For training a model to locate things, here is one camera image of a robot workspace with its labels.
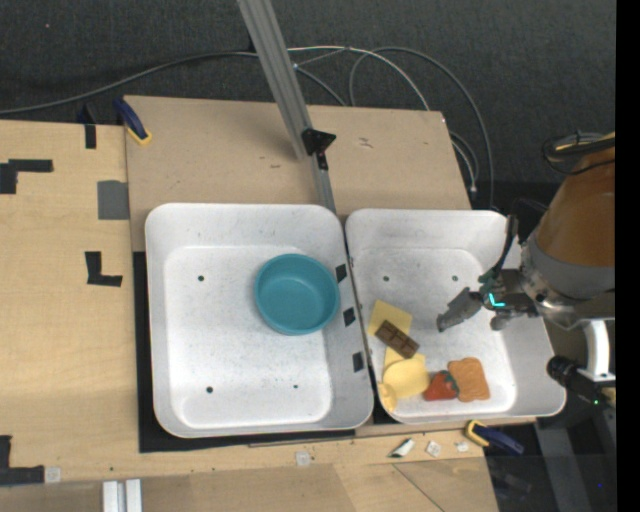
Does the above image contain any white plastic tray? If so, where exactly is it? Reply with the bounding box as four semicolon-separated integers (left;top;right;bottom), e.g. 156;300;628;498
343;208;568;427
144;202;376;440

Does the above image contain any orange toast slice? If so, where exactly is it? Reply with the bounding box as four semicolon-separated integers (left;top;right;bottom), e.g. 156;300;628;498
447;356;492;404

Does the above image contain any black cylinder on white bracket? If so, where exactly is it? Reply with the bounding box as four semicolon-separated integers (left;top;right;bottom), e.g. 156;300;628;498
546;319;617;401

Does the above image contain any brown chocolate bar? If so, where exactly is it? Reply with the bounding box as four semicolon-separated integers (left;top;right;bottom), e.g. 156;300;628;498
374;320;421;360

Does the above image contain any brown cardboard board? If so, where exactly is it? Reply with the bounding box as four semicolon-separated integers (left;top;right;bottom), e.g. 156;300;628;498
122;94;539;451

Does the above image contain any red strawberry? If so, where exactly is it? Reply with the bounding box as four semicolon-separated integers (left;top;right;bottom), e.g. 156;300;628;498
423;370;460;402

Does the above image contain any yellow cheese slice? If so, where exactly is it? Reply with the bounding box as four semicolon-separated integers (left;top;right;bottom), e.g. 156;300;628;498
367;299;414;339

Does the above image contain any teal bowl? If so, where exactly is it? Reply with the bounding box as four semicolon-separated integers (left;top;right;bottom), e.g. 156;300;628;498
253;253;342;337

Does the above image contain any yellow square slice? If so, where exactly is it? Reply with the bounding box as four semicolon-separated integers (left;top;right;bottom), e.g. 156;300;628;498
383;345;427;371

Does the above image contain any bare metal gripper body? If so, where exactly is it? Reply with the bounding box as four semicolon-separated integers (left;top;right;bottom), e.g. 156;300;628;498
480;268;577;318

